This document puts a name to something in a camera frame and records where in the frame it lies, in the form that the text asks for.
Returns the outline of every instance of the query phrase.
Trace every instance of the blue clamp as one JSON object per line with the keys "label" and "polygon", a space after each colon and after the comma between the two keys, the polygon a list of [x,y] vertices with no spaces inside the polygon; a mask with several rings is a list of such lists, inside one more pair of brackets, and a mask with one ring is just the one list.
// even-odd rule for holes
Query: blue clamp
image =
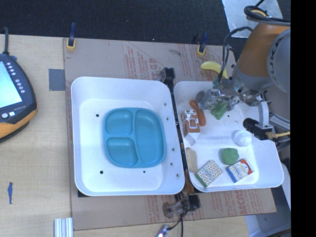
{"label": "blue clamp", "polygon": [[197,47],[197,55],[198,56],[203,56],[205,54],[207,39],[208,39],[207,32],[204,32],[204,34],[201,38],[201,41]]}
{"label": "blue clamp", "polygon": [[74,49],[76,46],[75,30],[76,30],[76,23],[73,22],[71,23],[70,36],[67,39],[67,44],[66,44],[66,47],[69,49]]}

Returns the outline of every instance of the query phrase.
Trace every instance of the blue plate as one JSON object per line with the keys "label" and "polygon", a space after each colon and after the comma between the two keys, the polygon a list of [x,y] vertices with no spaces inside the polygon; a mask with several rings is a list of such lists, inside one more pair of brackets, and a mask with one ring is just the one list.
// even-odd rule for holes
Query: blue plate
{"label": "blue plate", "polygon": [[158,115],[144,108],[109,111],[103,123],[105,151],[116,166],[153,167],[166,154],[165,135]]}

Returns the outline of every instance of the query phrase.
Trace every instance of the brown sausage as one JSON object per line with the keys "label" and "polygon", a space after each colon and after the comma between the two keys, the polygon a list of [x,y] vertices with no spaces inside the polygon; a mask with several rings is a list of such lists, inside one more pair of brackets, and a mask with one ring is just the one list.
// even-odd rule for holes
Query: brown sausage
{"label": "brown sausage", "polygon": [[189,102],[189,105],[197,111],[198,123],[200,124],[200,126],[205,126],[206,125],[205,115],[204,115],[204,112],[198,108],[197,102],[195,100],[191,100]]}

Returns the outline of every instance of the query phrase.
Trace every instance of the green object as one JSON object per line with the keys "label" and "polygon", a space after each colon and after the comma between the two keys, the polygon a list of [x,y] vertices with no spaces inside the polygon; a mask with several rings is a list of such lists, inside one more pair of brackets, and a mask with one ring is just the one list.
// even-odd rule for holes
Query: green object
{"label": "green object", "polygon": [[224,113],[226,112],[227,103],[219,102],[217,106],[211,111],[211,114],[216,117],[216,119],[220,120]]}
{"label": "green object", "polygon": [[224,164],[232,165],[239,158],[239,154],[236,148],[225,148],[222,150],[222,161]]}

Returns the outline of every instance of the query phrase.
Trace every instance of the white tray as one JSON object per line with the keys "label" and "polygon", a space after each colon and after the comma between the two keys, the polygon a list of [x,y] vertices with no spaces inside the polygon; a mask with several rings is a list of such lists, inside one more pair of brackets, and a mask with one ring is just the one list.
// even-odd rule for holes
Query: white tray
{"label": "white tray", "polygon": [[[88,196],[170,195],[180,192],[185,178],[168,87],[159,81],[81,77],[72,83],[75,183]],[[154,111],[161,119],[166,155],[157,166],[124,168],[106,156],[102,124],[115,108]]]}
{"label": "white tray", "polygon": [[[197,93],[202,90],[206,92],[211,88],[211,82],[182,81],[177,83],[174,87],[174,96],[178,116],[180,117],[185,109],[192,109],[189,101],[195,100]],[[261,141],[252,136],[252,143],[249,146],[239,147],[233,140],[233,134],[244,129],[242,122],[246,118],[259,120],[257,107],[249,107],[244,103],[237,104],[233,110],[226,112],[220,120],[217,120],[208,110],[204,110],[204,114],[206,125],[200,127],[200,136],[193,146],[186,141],[181,130],[184,146],[196,151],[198,168],[202,167],[208,160],[214,160],[223,170],[223,173],[204,188],[194,173],[190,172],[191,182],[198,190],[218,192],[271,188],[282,184],[283,170],[273,141]],[[227,165],[223,164],[220,159],[220,150],[223,148],[236,148],[239,159],[247,158],[254,168],[254,173],[234,183],[225,170]]]}

